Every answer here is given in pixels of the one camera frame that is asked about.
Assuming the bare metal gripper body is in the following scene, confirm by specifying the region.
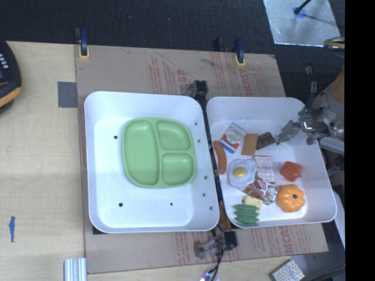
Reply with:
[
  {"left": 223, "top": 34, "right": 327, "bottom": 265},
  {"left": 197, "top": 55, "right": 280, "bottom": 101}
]
[{"left": 301, "top": 107, "right": 346, "bottom": 142}]

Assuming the brown chocolate bar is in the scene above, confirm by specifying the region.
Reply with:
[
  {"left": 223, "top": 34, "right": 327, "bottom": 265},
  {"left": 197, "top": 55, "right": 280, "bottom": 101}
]
[{"left": 256, "top": 131, "right": 277, "bottom": 150}]

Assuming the orange bell pepper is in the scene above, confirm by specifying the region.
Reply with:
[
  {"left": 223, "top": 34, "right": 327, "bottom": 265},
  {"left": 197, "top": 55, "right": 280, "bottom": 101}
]
[{"left": 279, "top": 161, "right": 303, "bottom": 183}]

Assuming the tan cheese slice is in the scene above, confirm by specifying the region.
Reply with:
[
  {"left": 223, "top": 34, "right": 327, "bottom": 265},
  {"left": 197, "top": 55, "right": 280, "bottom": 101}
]
[{"left": 241, "top": 133, "right": 259, "bottom": 156}]

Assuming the white packet orange print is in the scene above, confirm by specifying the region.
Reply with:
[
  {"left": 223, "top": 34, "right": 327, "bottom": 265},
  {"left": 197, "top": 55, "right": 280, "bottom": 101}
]
[{"left": 253, "top": 155, "right": 277, "bottom": 184}]

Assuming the white carton blue red print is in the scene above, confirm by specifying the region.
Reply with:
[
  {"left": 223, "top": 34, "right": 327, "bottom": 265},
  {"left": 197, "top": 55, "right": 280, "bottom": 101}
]
[{"left": 219, "top": 122, "right": 247, "bottom": 155}]

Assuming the white plastic tray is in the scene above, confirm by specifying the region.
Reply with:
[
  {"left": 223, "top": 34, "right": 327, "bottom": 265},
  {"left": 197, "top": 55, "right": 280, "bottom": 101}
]
[
  {"left": 84, "top": 91, "right": 220, "bottom": 234},
  {"left": 206, "top": 96, "right": 338, "bottom": 229}
]

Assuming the white fried egg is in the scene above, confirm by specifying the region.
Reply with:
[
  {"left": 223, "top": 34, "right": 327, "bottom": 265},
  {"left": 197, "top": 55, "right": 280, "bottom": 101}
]
[{"left": 227, "top": 158, "right": 258, "bottom": 187}]

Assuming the orange pumpkin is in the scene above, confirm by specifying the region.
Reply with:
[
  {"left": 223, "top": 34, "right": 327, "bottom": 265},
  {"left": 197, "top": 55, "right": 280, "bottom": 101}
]
[{"left": 275, "top": 184, "right": 306, "bottom": 214}]

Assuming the brown and white packet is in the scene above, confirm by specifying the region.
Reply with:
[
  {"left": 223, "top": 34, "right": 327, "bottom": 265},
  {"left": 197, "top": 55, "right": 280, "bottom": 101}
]
[{"left": 242, "top": 176, "right": 279, "bottom": 206}]

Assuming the orange sausage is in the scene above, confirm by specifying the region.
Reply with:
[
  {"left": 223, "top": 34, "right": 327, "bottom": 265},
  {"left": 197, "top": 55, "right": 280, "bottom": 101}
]
[{"left": 213, "top": 140, "right": 227, "bottom": 175}]

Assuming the yellow cheese wedge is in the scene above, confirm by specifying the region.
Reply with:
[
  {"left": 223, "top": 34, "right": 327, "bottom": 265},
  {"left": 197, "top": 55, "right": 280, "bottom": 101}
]
[{"left": 241, "top": 195, "right": 264, "bottom": 211}]

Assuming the thin black and white rod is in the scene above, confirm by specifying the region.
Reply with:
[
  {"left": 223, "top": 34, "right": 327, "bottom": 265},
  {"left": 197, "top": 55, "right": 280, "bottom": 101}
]
[{"left": 198, "top": 97, "right": 233, "bottom": 231}]

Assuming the green ribbed vegetable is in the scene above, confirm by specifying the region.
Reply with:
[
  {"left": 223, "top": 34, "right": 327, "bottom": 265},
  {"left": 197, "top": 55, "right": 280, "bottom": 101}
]
[{"left": 233, "top": 204, "right": 261, "bottom": 225}]

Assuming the green and white carton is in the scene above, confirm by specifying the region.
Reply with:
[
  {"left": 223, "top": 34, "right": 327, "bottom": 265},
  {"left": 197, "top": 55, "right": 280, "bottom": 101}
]
[{"left": 268, "top": 258, "right": 306, "bottom": 281}]

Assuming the green divided plate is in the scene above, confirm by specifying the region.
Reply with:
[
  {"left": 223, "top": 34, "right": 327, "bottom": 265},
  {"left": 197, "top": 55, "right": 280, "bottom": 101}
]
[{"left": 121, "top": 117, "right": 196, "bottom": 189}]

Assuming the brown cardboard board red print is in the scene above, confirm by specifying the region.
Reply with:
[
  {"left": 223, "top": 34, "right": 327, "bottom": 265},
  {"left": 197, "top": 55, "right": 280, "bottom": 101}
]
[{"left": 74, "top": 44, "right": 329, "bottom": 275}]

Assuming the black block with thin wires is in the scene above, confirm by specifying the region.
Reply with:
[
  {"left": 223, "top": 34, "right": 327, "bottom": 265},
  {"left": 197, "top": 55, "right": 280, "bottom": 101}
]
[
  {"left": 186, "top": 80, "right": 209, "bottom": 100},
  {"left": 194, "top": 229, "right": 239, "bottom": 259}
]

